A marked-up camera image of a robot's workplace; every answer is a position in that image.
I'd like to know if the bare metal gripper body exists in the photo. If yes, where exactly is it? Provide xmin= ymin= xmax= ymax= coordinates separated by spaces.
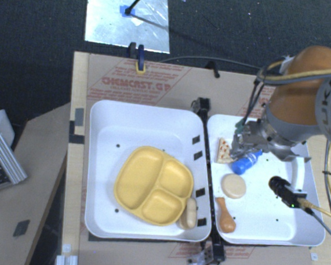
xmin=231 ymin=119 xmax=303 ymax=164

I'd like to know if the toy pizza slice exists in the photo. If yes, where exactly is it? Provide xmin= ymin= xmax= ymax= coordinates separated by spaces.
xmin=216 ymin=136 xmax=237 ymax=166

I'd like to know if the blue bottle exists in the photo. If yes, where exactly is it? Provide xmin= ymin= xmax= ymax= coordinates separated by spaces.
xmin=230 ymin=147 xmax=264 ymax=178

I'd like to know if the thin black rod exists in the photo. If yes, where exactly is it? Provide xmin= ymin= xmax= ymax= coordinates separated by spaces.
xmin=187 ymin=108 xmax=234 ymax=247

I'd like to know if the beige round biscuit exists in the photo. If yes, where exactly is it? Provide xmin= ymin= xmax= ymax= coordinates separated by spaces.
xmin=219 ymin=172 xmax=249 ymax=201

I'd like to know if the white plastic tray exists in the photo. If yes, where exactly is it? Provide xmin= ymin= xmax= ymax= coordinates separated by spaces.
xmin=78 ymin=98 xmax=223 ymax=249
xmin=195 ymin=112 xmax=331 ymax=253

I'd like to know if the brown toy chicken drumstick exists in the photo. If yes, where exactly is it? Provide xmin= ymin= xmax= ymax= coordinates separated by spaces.
xmin=211 ymin=196 xmax=239 ymax=235

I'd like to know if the beige toy bread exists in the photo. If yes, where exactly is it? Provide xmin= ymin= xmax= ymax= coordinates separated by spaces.
xmin=177 ymin=197 xmax=200 ymax=231

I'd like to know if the yellow divided plate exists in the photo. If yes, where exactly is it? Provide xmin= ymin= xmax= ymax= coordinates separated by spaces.
xmin=110 ymin=143 xmax=198 ymax=230

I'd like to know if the brown cardboard board red print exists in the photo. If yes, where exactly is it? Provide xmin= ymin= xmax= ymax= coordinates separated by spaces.
xmin=68 ymin=53 xmax=331 ymax=265

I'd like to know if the black cylinder on white bracket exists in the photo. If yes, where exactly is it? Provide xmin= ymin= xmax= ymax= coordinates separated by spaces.
xmin=265 ymin=153 xmax=312 ymax=210

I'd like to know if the black block with thin wires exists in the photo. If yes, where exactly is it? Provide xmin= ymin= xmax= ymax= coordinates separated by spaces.
xmin=209 ymin=240 xmax=228 ymax=264
xmin=190 ymin=96 xmax=213 ymax=114

